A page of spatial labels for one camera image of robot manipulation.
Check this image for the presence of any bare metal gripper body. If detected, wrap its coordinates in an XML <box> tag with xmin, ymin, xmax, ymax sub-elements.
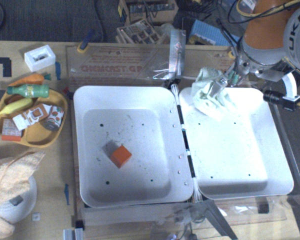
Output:
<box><xmin>223</xmin><ymin>56</ymin><xmax>252</xmax><ymax>82</ymax></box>

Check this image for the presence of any pale green cloth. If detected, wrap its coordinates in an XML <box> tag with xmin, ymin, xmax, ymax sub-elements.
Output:
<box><xmin>190</xmin><ymin>66</ymin><xmax>238</xmax><ymax>122</ymax></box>

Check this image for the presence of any thin black and white rod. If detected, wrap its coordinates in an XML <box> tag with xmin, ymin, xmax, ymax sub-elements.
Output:
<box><xmin>170</xmin><ymin>83</ymin><xmax>202</xmax><ymax>203</ymax></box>

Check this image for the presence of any white plastic tray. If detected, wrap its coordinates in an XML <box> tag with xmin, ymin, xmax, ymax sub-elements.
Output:
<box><xmin>178</xmin><ymin>86</ymin><xmax>295</xmax><ymax>201</ymax></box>
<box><xmin>72</xmin><ymin>84</ymin><xmax>195</xmax><ymax>208</ymax></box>

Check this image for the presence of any orange cube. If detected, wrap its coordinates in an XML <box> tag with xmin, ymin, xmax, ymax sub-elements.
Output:
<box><xmin>109</xmin><ymin>144</ymin><xmax>133</xmax><ymax>169</ymax></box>

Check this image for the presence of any white can with orange print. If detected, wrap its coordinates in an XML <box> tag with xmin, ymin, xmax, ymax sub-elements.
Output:
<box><xmin>41</xmin><ymin>105</ymin><xmax>65</xmax><ymax>131</ymax></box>

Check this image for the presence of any white foam box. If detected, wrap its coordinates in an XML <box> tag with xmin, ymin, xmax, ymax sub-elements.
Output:
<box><xmin>23</xmin><ymin>44</ymin><xmax>57</xmax><ymax>73</ymax></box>

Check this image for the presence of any orange divided plate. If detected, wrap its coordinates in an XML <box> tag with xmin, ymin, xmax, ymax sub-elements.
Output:
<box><xmin>0</xmin><ymin>88</ymin><xmax>69</xmax><ymax>149</ymax></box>

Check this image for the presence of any orange carrot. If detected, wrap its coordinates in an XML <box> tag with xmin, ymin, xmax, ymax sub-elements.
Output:
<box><xmin>8</xmin><ymin>73</ymin><xmax>52</xmax><ymax>88</ymax></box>

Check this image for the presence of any white and brown carton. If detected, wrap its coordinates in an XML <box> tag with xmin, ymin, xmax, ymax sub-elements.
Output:
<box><xmin>12</xmin><ymin>103</ymin><xmax>53</xmax><ymax>131</ymax></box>

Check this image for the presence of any green bottle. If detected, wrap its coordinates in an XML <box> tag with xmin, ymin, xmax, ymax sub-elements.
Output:
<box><xmin>6</xmin><ymin>83</ymin><xmax>50</xmax><ymax>99</ymax></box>

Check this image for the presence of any yellow banana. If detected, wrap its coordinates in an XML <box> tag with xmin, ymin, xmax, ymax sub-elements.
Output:
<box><xmin>0</xmin><ymin>97</ymin><xmax>35</xmax><ymax>118</ymax></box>

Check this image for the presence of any orange and white packet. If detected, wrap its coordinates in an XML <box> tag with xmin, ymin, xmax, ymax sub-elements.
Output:
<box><xmin>0</xmin><ymin>118</ymin><xmax>23</xmax><ymax>142</ymax></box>

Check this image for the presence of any white bowl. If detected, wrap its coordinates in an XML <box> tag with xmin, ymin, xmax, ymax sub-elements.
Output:
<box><xmin>0</xmin><ymin>174</ymin><xmax>38</xmax><ymax>224</ymax></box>

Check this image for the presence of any pale yellow cloth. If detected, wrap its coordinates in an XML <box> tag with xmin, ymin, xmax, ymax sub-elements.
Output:
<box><xmin>0</xmin><ymin>150</ymin><xmax>46</xmax><ymax>240</ymax></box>

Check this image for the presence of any black cylinder on white bracket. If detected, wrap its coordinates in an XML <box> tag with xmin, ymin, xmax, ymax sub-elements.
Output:
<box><xmin>262</xmin><ymin>72</ymin><xmax>300</xmax><ymax>112</ymax></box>

